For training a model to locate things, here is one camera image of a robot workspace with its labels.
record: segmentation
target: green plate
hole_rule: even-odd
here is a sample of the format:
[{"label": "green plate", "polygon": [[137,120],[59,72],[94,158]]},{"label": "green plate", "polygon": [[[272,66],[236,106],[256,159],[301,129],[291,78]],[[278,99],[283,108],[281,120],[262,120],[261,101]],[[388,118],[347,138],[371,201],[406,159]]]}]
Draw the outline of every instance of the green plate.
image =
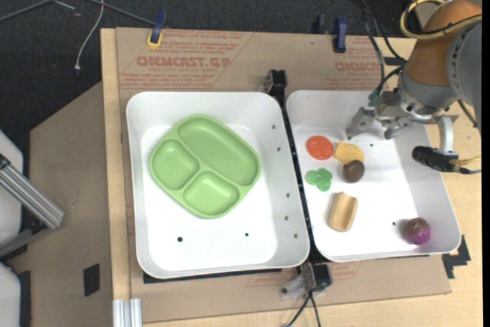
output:
[{"label": "green plate", "polygon": [[204,218],[222,217],[236,207],[261,171],[255,150],[205,115],[177,123],[154,148],[149,164],[167,194]]}]

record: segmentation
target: white tray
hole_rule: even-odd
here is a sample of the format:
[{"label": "white tray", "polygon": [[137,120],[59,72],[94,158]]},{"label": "white tray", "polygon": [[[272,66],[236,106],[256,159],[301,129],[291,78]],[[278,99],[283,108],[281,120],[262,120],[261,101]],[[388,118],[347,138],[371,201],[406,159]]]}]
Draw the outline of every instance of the white tray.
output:
[{"label": "white tray", "polygon": [[[324,257],[338,262],[451,252],[459,246],[461,234],[443,178],[411,155],[415,146],[430,146],[424,126],[415,124],[386,140],[384,129],[375,123],[367,132],[347,139],[345,130],[359,107],[367,105],[368,94],[303,90],[287,100],[315,245]],[[305,145],[313,135],[323,135],[334,145],[343,141],[359,146],[365,154],[364,177],[347,183],[340,161],[312,158]],[[304,181],[307,171],[319,168],[333,174],[327,192]],[[327,224],[333,197],[341,191],[358,199],[357,214],[347,232]],[[424,245],[409,244],[401,236],[403,223],[413,217],[430,223],[432,238]]]},{"label": "white tray", "polygon": [[[264,93],[136,94],[126,107],[136,251],[149,275],[165,279],[295,267],[309,254],[289,143],[278,103]],[[174,124],[213,116],[258,153],[261,175],[221,218],[200,218],[170,198],[149,172],[149,156]]]}]

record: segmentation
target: blue clamp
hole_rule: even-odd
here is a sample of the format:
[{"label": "blue clamp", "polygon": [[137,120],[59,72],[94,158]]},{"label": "blue clamp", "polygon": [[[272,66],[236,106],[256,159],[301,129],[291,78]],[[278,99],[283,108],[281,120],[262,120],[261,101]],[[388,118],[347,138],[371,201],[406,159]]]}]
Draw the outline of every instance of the blue clamp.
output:
[{"label": "blue clamp", "polygon": [[162,29],[165,26],[167,20],[167,12],[160,10],[155,20],[155,27],[148,36],[146,43],[149,47],[158,48],[162,42]]},{"label": "blue clamp", "polygon": [[347,19],[337,17],[334,22],[334,52],[345,52],[345,36],[347,35]]}]

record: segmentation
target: yellow cable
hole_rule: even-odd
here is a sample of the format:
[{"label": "yellow cable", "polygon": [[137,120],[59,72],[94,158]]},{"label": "yellow cable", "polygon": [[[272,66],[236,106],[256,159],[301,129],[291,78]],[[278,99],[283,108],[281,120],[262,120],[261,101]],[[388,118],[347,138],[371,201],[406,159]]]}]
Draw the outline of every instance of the yellow cable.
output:
[{"label": "yellow cable", "polygon": [[461,29],[465,26],[471,25],[477,21],[482,20],[482,14],[478,14],[478,15],[474,15],[470,18],[462,19],[461,21],[458,21],[454,24],[449,24],[445,28],[441,28],[441,29],[438,29],[436,31],[430,31],[430,32],[425,32],[425,33],[420,33],[420,34],[413,33],[412,31],[409,31],[407,26],[406,26],[407,16],[416,7],[418,7],[419,5],[422,5],[423,3],[435,3],[436,5],[441,5],[442,3],[444,3],[444,1],[443,0],[415,0],[415,1],[411,2],[400,17],[400,30],[407,37],[417,38],[419,40],[431,40],[433,38],[442,37],[444,35],[447,35],[447,34],[453,32],[454,30]]}]

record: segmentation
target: wooden table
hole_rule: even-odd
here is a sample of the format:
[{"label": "wooden table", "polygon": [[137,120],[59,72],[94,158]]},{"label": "wooden table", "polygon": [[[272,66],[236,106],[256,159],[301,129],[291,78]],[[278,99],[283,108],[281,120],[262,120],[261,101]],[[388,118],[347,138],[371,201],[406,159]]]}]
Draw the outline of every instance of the wooden table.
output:
[{"label": "wooden table", "polygon": [[[121,146],[121,117],[117,68],[116,31],[103,29],[103,101],[106,126],[106,158],[109,197],[109,223],[113,299],[132,298],[129,277],[129,248],[126,223],[125,185],[123,181],[123,151]],[[433,144],[438,143],[436,129],[428,130]],[[470,122],[460,116],[455,123],[455,150],[462,158],[481,155],[481,138]],[[452,293],[444,296],[392,299],[352,303],[319,308],[323,326],[413,326],[447,327],[482,325],[482,190],[481,175],[444,175],[461,232],[465,235],[471,261],[468,266],[456,267],[456,278],[450,281]],[[257,312],[205,319],[190,319],[145,324],[148,326],[283,326],[296,309]],[[316,325],[311,307],[305,309],[296,326]]]}]

